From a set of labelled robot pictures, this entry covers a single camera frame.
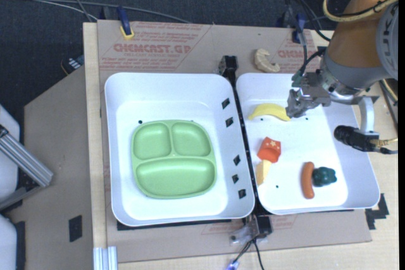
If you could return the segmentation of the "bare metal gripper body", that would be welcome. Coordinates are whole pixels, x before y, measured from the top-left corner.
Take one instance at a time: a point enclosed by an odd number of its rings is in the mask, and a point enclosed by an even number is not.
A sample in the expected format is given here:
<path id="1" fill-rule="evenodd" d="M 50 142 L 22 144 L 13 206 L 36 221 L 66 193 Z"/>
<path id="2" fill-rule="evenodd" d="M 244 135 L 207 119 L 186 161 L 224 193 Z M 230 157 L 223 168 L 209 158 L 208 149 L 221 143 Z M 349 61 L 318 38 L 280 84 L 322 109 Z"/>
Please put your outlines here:
<path id="1" fill-rule="evenodd" d="M 329 106 L 332 102 L 350 104 L 361 89 L 347 86 L 326 70 L 306 73 L 300 82 L 300 107 Z"/>

